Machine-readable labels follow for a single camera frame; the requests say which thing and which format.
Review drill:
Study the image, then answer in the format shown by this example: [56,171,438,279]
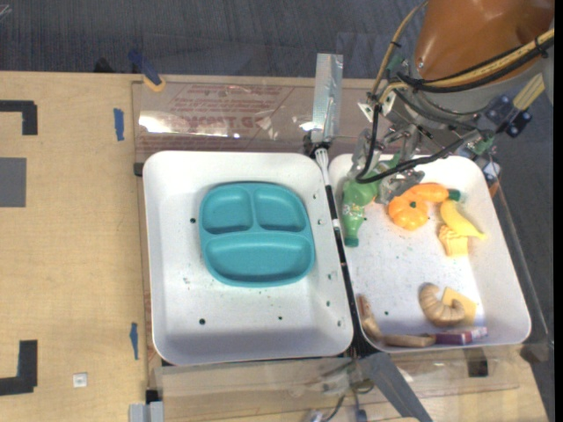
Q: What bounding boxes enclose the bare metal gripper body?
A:
[378,88,484,156]

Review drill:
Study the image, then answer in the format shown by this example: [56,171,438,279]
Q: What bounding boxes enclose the orange toy carrot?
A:
[403,182,463,205]

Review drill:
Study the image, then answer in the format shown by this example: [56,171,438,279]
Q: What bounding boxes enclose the orange toy pumpkin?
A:
[387,194,430,232]

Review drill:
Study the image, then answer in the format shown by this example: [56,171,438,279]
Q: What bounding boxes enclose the green plastic bottle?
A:
[340,174,383,249]

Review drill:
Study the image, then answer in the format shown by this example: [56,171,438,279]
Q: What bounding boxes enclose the yellow banana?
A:
[439,199,488,241]

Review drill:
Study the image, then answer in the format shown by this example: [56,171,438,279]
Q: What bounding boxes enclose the thin black and white rod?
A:
[313,147,361,340]

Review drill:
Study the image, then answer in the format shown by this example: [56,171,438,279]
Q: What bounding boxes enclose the yellow toy fries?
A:
[436,223,471,258]

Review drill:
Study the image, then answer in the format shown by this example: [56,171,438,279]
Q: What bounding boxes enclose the white plastic tray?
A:
[327,152,533,353]
[142,149,355,367]

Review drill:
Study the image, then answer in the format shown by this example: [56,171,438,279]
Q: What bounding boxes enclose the tan toy croissant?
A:
[417,281,467,329]

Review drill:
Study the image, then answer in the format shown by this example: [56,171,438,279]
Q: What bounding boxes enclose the yellow cheese wedge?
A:
[441,286,479,325]

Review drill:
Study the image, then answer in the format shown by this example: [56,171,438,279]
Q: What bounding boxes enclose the brown toy chicken leg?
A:
[356,294,384,341]

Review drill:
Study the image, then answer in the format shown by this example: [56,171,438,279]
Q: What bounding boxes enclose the blue divided plate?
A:
[198,181,317,288]

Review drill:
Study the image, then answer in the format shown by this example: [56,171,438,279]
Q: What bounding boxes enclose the brown cardboard board, red print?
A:
[131,75,551,396]

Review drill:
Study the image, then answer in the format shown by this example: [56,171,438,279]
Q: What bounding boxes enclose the tan toy sausage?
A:
[382,332,437,349]

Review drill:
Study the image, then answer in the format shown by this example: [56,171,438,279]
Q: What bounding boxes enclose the purple carton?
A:
[434,325,490,347]

